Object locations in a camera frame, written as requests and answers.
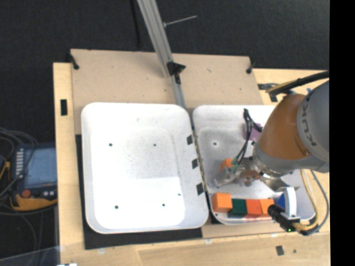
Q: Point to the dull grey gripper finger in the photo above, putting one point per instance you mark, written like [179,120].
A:
[225,179]
[230,171]

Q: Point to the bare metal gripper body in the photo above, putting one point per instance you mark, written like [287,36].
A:
[249,173]

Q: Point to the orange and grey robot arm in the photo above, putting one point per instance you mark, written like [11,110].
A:
[288,132]

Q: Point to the orange cube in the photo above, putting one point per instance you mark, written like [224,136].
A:
[222,201]
[266,204]
[253,206]
[227,163]

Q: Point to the green cube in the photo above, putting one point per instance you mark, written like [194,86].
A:
[239,206]

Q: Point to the purple cube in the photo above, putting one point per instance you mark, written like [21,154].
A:
[254,134]

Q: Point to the blue cube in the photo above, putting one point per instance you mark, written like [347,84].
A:
[281,201]

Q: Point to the white plastic tray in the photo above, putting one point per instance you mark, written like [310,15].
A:
[222,126]
[144,168]

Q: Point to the pale brown flat board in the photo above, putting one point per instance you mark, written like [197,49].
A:
[124,79]

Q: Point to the black cylinder on white bracket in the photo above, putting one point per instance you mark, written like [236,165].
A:
[290,204]

